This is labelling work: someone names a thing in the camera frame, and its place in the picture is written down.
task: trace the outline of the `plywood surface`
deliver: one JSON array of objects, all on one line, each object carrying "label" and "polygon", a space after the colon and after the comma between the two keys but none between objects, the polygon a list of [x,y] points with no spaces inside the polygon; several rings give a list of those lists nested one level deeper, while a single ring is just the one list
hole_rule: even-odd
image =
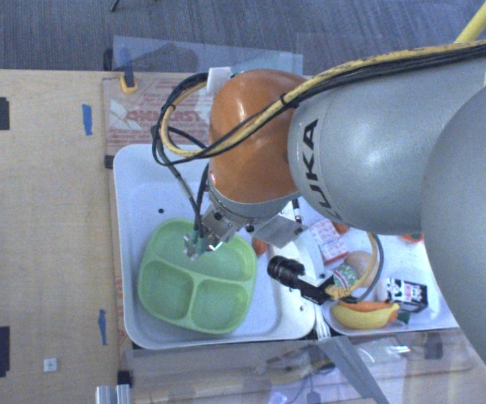
[{"label": "plywood surface", "polygon": [[[1,403],[93,402],[98,385],[116,383],[107,75],[0,71],[10,106],[0,130],[0,327],[10,328]],[[56,372],[44,372],[48,358]]]}]

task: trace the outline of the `yellow cable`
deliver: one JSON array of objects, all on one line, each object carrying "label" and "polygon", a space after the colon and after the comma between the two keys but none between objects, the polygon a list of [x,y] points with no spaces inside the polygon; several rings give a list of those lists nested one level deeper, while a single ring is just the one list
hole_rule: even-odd
[{"label": "yellow cable", "polygon": [[469,24],[463,29],[462,33],[457,37],[456,42],[469,42],[476,40],[478,36],[486,28],[486,1],[469,21]]},{"label": "yellow cable", "polygon": [[[486,44],[486,40],[478,40],[478,41],[468,42],[468,43],[454,43],[454,44],[447,44],[447,45],[428,46],[428,47],[417,48],[413,50],[400,50],[400,51],[389,52],[388,54],[383,54],[380,56],[369,56],[366,58],[362,58],[360,60],[348,61],[347,63],[332,67],[331,69],[319,73],[318,75],[310,78],[308,81],[301,83],[299,86],[297,86],[296,88],[294,88],[293,90],[289,91],[284,95],[283,97],[284,103],[289,104],[290,102],[295,100],[298,96],[309,91],[311,88],[315,87],[316,85],[320,84],[325,80],[340,76],[344,73],[353,72],[363,67],[374,66],[384,62],[400,61],[400,60],[414,58],[414,57],[439,55],[449,51],[467,49],[467,48],[471,48],[483,44]],[[204,85],[205,82],[199,84],[195,88],[189,89],[188,91],[193,93],[194,91],[197,91],[200,88],[202,88]],[[190,93],[186,91],[182,96],[177,98],[177,101],[175,101],[174,104],[179,104],[189,94]],[[254,131],[262,123],[267,121],[270,117],[272,117],[282,107],[283,107],[283,102],[280,99],[277,100],[276,102],[273,102],[261,114],[257,115],[255,119],[250,121],[244,127],[237,130],[236,133],[234,133],[234,135],[232,135],[229,139],[221,142],[219,145],[213,148],[210,151],[210,153],[215,154],[221,152],[225,148],[229,148],[235,145],[237,142],[245,139],[246,136],[252,133],[252,131]],[[170,115],[172,115],[173,110],[174,109],[171,108],[169,109],[169,111],[166,112],[165,118],[161,123],[161,138],[163,144],[166,146],[166,148],[169,151],[174,152],[178,156],[187,157],[187,158],[197,156],[200,152],[202,152],[202,149],[183,150],[182,148],[179,148],[177,145],[173,144],[170,141],[170,138],[168,136],[168,121],[170,119]]]},{"label": "yellow cable", "polygon": [[359,279],[352,284],[350,287],[342,287],[342,286],[337,286],[335,284],[332,284],[330,286],[327,286],[325,288],[325,293],[331,297],[332,300],[339,300],[341,298],[346,298],[347,296],[350,296],[355,289],[358,289],[361,287],[361,284],[364,283],[364,281],[368,278],[370,273],[374,269],[374,265],[376,264],[378,260],[378,249],[377,249],[377,243],[376,243],[376,238],[374,238],[374,235],[370,232],[367,232],[368,239],[370,240],[370,243],[372,244],[372,261],[368,264],[367,270],[364,272],[364,274],[359,277]]}]

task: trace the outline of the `green plate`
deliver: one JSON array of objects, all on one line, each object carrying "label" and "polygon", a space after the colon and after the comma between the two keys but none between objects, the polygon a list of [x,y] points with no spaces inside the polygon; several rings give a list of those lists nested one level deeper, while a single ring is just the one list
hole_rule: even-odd
[{"label": "green plate", "polygon": [[246,317],[256,282],[256,254],[239,236],[196,260],[185,254],[191,221],[165,221],[151,236],[140,265],[142,306],[165,322],[225,334]]}]

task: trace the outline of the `small white square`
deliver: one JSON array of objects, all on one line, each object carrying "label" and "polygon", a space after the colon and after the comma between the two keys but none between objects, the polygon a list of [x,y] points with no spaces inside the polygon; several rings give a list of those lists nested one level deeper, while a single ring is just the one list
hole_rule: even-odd
[{"label": "small white square", "polygon": [[53,371],[58,370],[58,359],[57,358],[48,358],[43,359],[43,371],[45,373],[50,373]]}]

